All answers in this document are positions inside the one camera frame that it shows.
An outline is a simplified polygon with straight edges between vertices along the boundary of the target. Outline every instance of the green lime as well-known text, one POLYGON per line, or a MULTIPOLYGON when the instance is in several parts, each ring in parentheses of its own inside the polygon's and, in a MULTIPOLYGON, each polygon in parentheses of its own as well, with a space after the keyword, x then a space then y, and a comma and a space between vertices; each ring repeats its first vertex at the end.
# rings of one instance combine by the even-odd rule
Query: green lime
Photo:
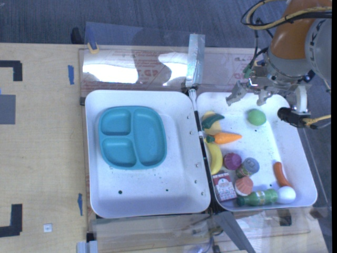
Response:
POLYGON ((266 120, 265 114, 260 110, 253 109, 248 112, 248 121, 253 125, 263 125, 266 120))

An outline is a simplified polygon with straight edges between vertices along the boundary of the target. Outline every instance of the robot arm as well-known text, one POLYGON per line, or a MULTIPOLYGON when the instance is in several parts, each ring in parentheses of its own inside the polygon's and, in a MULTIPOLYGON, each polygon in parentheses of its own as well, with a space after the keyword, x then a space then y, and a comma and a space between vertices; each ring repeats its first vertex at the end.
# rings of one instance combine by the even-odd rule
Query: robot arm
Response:
POLYGON ((274 94, 296 96, 292 109, 280 109, 279 118, 296 127, 308 125, 306 91, 308 85, 300 81, 313 71, 326 81, 331 81, 331 0, 288 0, 282 19, 264 25, 251 25, 254 11, 262 0, 246 12, 246 25, 255 30, 277 26, 271 44, 256 52, 245 69, 248 82, 238 81, 232 94, 226 98, 228 105, 239 101, 247 92, 259 95, 257 105, 266 103, 274 94), (263 53, 262 61, 254 61, 263 53))

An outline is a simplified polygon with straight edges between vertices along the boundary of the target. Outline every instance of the gray floor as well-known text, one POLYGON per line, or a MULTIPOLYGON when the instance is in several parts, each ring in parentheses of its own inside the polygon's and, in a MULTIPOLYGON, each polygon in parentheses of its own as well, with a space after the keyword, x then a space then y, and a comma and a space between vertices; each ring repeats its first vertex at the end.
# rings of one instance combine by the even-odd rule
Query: gray floor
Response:
MULTIPOLYGON (((71 31, 82 35, 86 22, 159 28, 206 35, 206 46, 254 47, 254 33, 240 23, 241 15, 258 0, 0 0, 0 42, 71 44, 71 31)), ((260 9, 262 21, 275 20, 285 9, 276 2, 260 9)), ((260 33, 260 47, 270 38, 260 33)), ((312 116, 331 113, 331 96, 315 77, 309 90, 312 116)), ((319 198, 315 216, 329 251, 331 224, 331 126, 300 130, 319 198)))

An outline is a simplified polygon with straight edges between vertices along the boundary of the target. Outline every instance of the orange carrot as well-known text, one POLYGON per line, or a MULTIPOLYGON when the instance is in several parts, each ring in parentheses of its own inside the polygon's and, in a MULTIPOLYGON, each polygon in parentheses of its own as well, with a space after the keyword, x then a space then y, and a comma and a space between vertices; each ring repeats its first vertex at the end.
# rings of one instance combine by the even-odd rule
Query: orange carrot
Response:
POLYGON ((274 173, 275 173, 279 186, 280 187, 284 187, 284 186, 292 187, 292 185, 288 182, 288 180, 284 176, 283 169, 282 169, 282 163, 276 162, 273 167, 274 167, 273 168, 274 173))
POLYGON ((240 134, 219 132, 215 135, 208 135, 206 137, 206 141, 215 142, 217 144, 225 144, 241 138, 242 136, 240 134))

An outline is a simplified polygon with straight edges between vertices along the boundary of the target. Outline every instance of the gray square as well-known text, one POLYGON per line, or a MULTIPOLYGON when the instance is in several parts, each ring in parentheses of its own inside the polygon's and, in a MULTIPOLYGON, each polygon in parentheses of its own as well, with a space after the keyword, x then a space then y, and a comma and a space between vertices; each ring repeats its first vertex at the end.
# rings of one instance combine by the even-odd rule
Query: gray square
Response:
POLYGON ((0 124, 15 124, 15 95, 0 95, 0 124))

